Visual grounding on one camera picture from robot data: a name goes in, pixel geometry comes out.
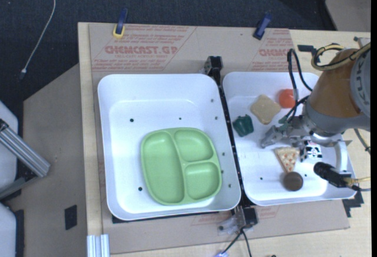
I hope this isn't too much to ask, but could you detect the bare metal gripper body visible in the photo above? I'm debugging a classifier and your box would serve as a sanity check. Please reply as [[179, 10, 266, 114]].
[[278, 116, 324, 146]]

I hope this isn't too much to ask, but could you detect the white plastic tray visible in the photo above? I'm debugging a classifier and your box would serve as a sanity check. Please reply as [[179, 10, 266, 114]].
[[222, 71, 358, 207], [97, 73, 242, 221]]

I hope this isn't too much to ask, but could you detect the tan toy bread slice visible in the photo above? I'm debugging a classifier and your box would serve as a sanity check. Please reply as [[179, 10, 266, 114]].
[[250, 94, 282, 125]]

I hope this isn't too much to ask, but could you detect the toy pizza slice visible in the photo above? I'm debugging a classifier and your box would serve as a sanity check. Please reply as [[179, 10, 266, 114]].
[[274, 146, 301, 173]]

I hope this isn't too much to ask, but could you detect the green toy pepper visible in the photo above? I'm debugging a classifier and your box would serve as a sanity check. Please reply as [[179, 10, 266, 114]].
[[232, 114, 254, 137]]

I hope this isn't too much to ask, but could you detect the black and white carton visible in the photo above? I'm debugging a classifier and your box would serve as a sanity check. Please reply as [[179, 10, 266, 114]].
[[298, 140, 323, 163]]

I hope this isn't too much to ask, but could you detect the orange toy fruit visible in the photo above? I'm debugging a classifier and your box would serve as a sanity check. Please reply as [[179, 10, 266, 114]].
[[277, 88, 297, 109]]

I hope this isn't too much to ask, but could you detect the thin black rod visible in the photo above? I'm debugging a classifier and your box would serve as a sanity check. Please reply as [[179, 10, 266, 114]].
[[214, 69, 246, 210]]

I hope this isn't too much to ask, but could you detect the brown round biscuit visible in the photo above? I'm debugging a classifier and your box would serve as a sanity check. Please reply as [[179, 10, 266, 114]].
[[283, 171, 305, 192]]

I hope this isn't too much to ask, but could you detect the green divided plate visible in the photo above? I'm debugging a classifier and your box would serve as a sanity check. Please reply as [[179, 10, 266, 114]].
[[140, 127, 223, 206]]

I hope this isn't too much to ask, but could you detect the brown cardboard board red print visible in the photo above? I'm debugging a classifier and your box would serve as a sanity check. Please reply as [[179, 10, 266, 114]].
[[88, 23, 352, 247]]

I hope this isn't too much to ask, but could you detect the black cylinder on white bracket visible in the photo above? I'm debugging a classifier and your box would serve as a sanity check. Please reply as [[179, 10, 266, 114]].
[[313, 138, 353, 189]]

